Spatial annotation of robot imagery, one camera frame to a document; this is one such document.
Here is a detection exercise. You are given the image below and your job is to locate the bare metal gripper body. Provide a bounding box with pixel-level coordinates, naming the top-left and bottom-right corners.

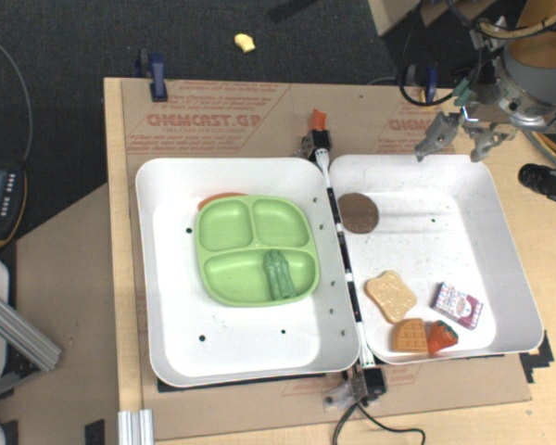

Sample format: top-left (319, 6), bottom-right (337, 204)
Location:
top-left (462, 83), bottom-right (556, 133)

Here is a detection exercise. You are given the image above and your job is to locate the brown round biscuit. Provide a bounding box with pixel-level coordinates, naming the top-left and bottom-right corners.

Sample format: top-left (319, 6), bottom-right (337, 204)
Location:
top-left (336, 192), bottom-right (380, 235)

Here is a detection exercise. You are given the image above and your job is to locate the white plastic tray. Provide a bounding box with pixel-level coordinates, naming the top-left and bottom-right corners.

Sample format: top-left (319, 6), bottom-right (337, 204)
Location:
top-left (327, 154), bottom-right (546, 366)
top-left (134, 157), bottom-right (361, 388)

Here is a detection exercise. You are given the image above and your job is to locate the thin black and white rod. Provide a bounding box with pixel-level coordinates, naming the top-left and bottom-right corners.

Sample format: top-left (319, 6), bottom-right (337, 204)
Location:
top-left (315, 147), bottom-right (376, 368)

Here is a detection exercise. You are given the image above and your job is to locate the pink and white carton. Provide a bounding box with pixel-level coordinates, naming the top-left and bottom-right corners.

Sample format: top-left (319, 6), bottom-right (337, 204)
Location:
top-left (430, 281), bottom-right (485, 331)

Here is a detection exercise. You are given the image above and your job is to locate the beige bread slice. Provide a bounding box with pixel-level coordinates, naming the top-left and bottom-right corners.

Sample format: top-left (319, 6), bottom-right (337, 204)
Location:
top-left (364, 270), bottom-right (418, 324)

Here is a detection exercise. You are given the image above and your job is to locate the brown cardboard board red print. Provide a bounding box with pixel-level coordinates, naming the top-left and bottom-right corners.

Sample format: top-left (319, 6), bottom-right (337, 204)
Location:
top-left (120, 79), bottom-right (534, 442)

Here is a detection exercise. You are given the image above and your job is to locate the red strawberry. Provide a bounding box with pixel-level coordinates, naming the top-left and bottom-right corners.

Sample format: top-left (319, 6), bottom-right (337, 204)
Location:
top-left (426, 320), bottom-right (460, 355)

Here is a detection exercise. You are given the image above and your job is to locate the orange waffle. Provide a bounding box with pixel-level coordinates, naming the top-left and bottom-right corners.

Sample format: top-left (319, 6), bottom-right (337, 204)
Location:
top-left (390, 318), bottom-right (429, 354)

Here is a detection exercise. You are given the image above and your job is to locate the green toy asparagus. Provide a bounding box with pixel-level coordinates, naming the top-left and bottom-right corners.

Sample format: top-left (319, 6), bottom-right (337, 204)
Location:
top-left (263, 248), bottom-right (297, 301)

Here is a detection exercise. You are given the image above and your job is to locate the yellow toy piece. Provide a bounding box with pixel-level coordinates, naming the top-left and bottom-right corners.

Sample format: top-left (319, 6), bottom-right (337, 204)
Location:
top-left (234, 32), bottom-right (257, 54)

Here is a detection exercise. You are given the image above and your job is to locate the green divided plate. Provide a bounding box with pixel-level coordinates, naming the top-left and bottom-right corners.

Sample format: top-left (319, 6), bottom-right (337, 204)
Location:
top-left (194, 195), bottom-right (321, 309)

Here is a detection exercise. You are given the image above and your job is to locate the orange flat piece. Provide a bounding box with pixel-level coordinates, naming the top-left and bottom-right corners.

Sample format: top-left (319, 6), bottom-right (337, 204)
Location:
top-left (196, 192), bottom-right (249, 212)

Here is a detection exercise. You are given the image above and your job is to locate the black cylinder on white bracket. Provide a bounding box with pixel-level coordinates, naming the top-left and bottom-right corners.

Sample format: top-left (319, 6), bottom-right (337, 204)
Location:
top-left (517, 130), bottom-right (556, 205)

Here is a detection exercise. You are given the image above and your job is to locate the black block with thin wires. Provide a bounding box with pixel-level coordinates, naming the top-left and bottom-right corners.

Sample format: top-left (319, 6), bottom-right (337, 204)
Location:
top-left (299, 129), bottom-right (334, 161)
top-left (323, 366), bottom-right (389, 412)

